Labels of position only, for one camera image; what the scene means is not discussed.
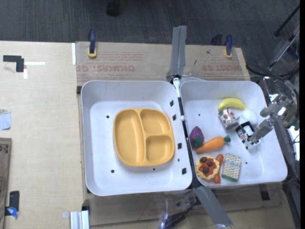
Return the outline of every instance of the pizza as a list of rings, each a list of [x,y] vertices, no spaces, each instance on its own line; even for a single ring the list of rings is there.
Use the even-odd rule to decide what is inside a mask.
[[[213,179],[219,172],[220,164],[212,156],[205,155],[195,164],[196,173],[202,179]]]

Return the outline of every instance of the gray carpet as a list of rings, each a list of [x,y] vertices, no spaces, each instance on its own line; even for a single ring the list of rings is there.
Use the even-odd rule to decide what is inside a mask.
[[[121,0],[120,15],[106,15],[112,0],[0,0],[0,40],[172,43],[172,29],[187,26],[187,44],[210,44],[231,34],[246,62],[268,66],[291,36],[298,13],[273,33],[300,0]]]

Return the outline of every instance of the olive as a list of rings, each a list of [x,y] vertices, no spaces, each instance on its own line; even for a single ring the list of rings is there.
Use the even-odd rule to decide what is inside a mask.
[[[207,160],[207,158],[206,158],[206,157],[202,157],[202,158],[200,159],[200,162],[201,162],[201,163],[205,163],[205,162],[206,162],[206,160]]]
[[[209,168],[208,168],[208,167],[204,167],[204,168],[203,168],[203,173],[208,174],[208,173],[209,173],[209,171],[210,171],[210,170],[209,170]]]

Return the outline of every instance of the toy banana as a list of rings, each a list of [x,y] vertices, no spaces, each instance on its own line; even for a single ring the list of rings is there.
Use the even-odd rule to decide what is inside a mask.
[[[233,109],[247,109],[244,103],[238,98],[225,98],[218,104],[218,111],[226,109],[226,108],[233,108]]]

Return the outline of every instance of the black chair wheel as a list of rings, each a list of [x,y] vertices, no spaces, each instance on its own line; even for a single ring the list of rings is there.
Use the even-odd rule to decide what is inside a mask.
[[[118,16],[120,14],[120,11],[119,11],[119,7],[120,5],[115,3],[115,2],[110,2],[107,4],[107,14],[109,16]]]

